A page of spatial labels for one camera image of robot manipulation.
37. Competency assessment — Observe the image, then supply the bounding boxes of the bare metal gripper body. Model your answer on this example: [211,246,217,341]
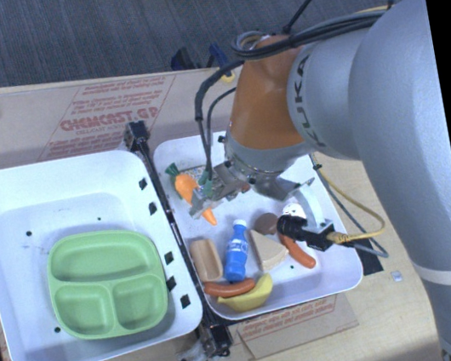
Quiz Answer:
[200,152,265,206]

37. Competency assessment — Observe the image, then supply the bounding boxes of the orange carrot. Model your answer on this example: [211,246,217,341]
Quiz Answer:
[163,156,220,234]

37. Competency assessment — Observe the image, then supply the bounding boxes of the thin black rod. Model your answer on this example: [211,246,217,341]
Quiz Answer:
[133,128,215,352]

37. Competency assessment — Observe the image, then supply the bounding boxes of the tan hot dog bun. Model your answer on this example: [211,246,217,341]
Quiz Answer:
[187,235,226,286]

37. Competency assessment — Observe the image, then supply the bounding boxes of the brown round biscuit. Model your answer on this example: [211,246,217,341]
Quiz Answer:
[251,210,283,238]

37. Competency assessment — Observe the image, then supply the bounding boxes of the blue plastic bottle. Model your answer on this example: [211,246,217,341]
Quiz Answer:
[214,217,257,285]

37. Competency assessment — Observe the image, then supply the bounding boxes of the white egg-shaped toy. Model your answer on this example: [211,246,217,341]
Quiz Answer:
[279,199,308,225]

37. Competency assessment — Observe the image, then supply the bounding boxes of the beige bread slice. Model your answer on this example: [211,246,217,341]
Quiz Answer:
[245,223,293,276]

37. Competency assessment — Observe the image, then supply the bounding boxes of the red-brown sausage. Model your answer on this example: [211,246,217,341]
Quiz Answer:
[201,273,258,302]
[278,227,318,274]

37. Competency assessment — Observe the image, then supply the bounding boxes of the yellow banana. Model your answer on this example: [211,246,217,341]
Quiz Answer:
[214,271,279,317]

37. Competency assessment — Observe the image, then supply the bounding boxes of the green divided plate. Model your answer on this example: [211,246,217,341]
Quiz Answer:
[40,220,176,348]

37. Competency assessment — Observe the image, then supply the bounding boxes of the white plastic tray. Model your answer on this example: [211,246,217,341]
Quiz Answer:
[0,138,211,361]
[149,110,369,331]

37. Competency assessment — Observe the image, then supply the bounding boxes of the brown cardboard board red print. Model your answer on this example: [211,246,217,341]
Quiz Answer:
[0,30,367,361]

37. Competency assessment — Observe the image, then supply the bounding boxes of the black cylinder on white bracket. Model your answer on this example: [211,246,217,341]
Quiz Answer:
[269,177,340,260]

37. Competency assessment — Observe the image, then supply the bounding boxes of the black block with thin wires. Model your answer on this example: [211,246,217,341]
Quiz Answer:
[193,320,237,361]
[120,118,153,153]

